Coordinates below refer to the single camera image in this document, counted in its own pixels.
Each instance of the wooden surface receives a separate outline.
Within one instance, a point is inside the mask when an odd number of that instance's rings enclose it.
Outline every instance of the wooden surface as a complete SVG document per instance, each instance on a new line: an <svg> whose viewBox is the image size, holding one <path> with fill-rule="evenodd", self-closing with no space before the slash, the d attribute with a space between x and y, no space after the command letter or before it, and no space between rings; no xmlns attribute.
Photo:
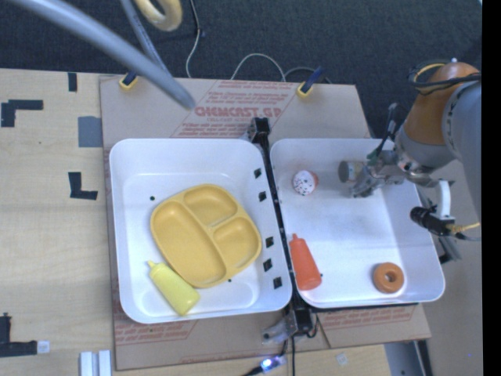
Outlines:
<svg viewBox="0 0 501 376"><path fill-rule="evenodd" d="M114 351L103 149L79 147L79 117L100 118L97 74L0 70L0 101L42 99L0 128L0 312L12 317L12 342L48 340L50 353L0 358L8 375L78 374L79 353ZM68 172L81 172L95 201L70 198ZM196 363L123 375L239 375L254 358ZM296 374L389 375L384 347L301 352ZM291 363L274 374L291 374Z"/></svg>

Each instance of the cardboard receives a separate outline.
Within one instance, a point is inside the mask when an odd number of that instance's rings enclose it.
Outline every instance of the cardboard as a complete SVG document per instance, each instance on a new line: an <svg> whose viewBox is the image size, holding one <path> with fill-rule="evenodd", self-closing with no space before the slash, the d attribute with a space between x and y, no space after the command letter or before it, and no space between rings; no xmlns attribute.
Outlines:
<svg viewBox="0 0 501 376"><path fill-rule="evenodd" d="M102 77L100 82L116 368L279 353L282 343L264 344L261 331L279 322L282 311L154 325L138 324L124 314L118 296L110 149L127 138L245 138L254 117L269 119L271 144L283 138L367 138L355 86L315 85L311 95L301 98L294 83L178 79L197 101L187 111L143 79L127 92L119 79ZM342 309L318 317L320 331L314 338L298 339L298 352L430 337L421 305Z"/></svg>

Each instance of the yellow plate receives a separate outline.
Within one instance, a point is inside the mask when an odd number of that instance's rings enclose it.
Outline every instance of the yellow plate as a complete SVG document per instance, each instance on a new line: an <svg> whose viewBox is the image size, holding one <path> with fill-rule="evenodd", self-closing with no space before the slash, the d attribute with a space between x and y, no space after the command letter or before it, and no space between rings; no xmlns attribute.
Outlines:
<svg viewBox="0 0 501 376"><path fill-rule="evenodd" d="M212 287L248 267L261 253L258 228L238 201L213 184L161 202L150 220L165 260L194 287Z"/></svg>

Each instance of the orange bottle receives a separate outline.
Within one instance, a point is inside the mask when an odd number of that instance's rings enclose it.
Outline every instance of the orange bottle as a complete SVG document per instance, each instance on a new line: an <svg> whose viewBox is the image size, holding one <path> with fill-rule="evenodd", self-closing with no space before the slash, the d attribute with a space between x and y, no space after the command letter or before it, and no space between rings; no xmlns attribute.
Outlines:
<svg viewBox="0 0 501 376"><path fill-rule="evenodd" d="M289 242L290 258L296 274L297 288L300 290L312 290L322 283L322 276L315 260L302 238L297 238L292 234L292 241Z"/></svg>

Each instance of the yellow bottle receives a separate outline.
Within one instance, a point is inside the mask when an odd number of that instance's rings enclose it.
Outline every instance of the yellow bottle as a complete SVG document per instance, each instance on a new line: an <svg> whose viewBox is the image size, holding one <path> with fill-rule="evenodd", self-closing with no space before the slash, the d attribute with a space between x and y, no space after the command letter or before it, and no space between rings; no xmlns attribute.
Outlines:
<svg viewBox="0 0 501 376"><path fill-rule="evenodd" d="M200 299L200 294L165 263L148 261L150 279L181 316L186 315Z"/></svg>

